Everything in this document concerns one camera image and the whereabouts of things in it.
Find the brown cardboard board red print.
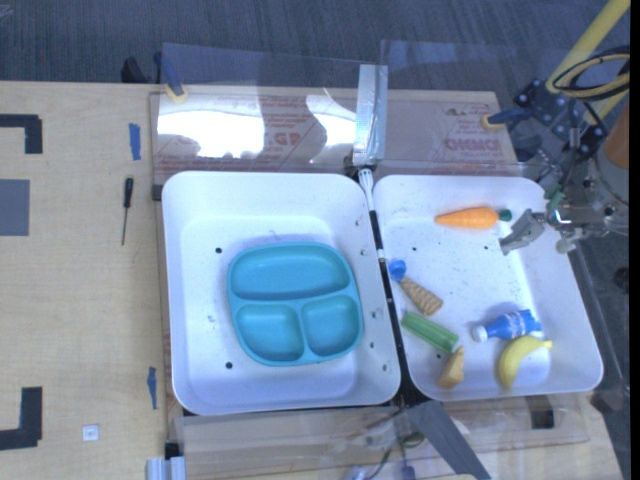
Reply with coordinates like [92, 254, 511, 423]
[148, 86, 592, 452]

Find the orange carrot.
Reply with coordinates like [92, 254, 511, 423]
[433, 206, 514, 231]

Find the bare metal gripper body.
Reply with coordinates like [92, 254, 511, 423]
[546, 186, 619, 242]

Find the yellow banana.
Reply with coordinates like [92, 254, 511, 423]
[496, 333, 554, 390]

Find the blue bottle white cap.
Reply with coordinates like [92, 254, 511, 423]
[470, 308, 544, 344]

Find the blue ice cream cone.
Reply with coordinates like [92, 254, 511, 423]
[387, 259, 445, 317]

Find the yellow cheese wedge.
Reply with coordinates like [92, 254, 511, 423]
[436, 344, 466, 390]

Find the blue divided plate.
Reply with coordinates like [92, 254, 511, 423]
[226, 241, 364, 368]

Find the black screwdriver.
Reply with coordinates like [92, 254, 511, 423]
[120, 176, 135, 248]

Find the white plastic tray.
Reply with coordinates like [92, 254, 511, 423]
[371, 173, 605, 403]
[160, 169, 403, 416]

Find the green celery stick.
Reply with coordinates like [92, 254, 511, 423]
[400, 310, 460, 355]

